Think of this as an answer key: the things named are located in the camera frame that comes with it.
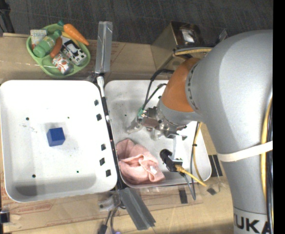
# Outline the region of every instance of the white tape band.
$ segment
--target white tape band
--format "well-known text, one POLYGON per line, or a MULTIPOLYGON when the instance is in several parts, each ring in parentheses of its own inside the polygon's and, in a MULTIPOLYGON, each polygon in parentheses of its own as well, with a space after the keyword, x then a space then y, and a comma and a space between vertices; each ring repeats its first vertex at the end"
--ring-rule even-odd
POLYGON ((273 149, 273 141, 260 144, 257 146, 252 146, 247 149, 232 153, 232 154, 217 154, 218 159, 223 162, 233 162, 237 160, 241 160, 243 158, 249 158, 252 156, 264 154, 273 149))

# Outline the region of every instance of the black pole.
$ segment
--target black pole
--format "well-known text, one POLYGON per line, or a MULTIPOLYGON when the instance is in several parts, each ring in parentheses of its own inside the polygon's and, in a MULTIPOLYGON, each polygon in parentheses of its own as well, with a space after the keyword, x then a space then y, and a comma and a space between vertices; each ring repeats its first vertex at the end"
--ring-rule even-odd
POLYGON ((5 0, 0 0, 0 15, 3 19, 6 30, 9 33, 14 33, 15 30, 14 30, 12 22, 10 20, 9 13, 10 13, 9 4, 7 4, 5 0))

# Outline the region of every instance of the dark gray carpet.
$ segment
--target dark gray carpet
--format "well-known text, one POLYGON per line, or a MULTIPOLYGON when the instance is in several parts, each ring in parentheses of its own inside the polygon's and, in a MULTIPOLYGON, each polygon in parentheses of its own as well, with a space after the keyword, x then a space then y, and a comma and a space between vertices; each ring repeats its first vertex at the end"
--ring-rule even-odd
POLYGON ((273 28, 273 0, 6 0, 16 33, 72 23, 88 39, 112 21, 113 40, 152 43, 171 20, 226 28, 230 36, 273 28))

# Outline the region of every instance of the toy bottle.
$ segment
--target toy bottle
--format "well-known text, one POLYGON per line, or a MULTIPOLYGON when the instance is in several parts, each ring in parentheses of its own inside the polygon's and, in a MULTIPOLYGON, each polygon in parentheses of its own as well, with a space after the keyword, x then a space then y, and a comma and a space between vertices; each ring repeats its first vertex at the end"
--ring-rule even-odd
POLYGON ((52 50, 54 45, 56 44, 56 40, 61 36, 61 31, 56 30, 52 35, 45 36, 39 44, 33 49, 34 55, 39 58, 43 58, 52 50))

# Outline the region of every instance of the pink cloth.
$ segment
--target pink cloth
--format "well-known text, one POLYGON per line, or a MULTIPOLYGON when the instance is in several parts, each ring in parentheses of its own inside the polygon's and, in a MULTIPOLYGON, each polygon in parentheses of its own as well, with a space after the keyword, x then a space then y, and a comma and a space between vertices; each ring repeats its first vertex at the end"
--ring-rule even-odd
POLYGON ((131 184, 157 183, 165 179, 157 159, 142 145, 125 139, 116 145, 122 175, 131 184))

